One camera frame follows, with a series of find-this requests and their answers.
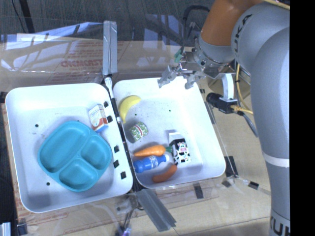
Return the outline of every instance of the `blue plate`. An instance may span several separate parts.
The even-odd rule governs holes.
[[[112,160],[109,144],[78,121],[67,121],[44,141],[37,159],[41,168],[71,191],[90,189]]]

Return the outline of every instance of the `toy banana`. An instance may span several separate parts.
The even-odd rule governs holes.
[[[123,101],[121,102],[119,109],[118,109],[120,117],[123,120],[123,123],[126,122],[126,116],[127,116],[129,109],[133,105],[139,103],[140,101],[141,101],[141,98],[137,95],[131,95],[131,96],[128,96],[125,99],[123,99]]]

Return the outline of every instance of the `brown sausage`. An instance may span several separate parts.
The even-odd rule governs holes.
[[[161,183],[167,181],[171,176],[177,171],[177,165],[173,164],[168,170],[160,175],[155,175],[152,177],[154,183]]]

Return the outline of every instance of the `blue bottle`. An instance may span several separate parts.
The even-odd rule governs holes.
[[[137,160],[133,162],[134,170],[137,173],[142,173],[144,171],[156,168],[161,162],[166,162],[166,156],[155,156],[151,155],[145,157],[142,160]]]

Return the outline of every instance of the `tape strip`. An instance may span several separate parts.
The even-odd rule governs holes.
[[[285,167],[285,168],[290,167],[290,159],[277,158],[277,157],[269,156],[263,151],[262,151],[262,155],[265,158],[267,163],[270,163],[270,164],[278,166],[278,167]]]

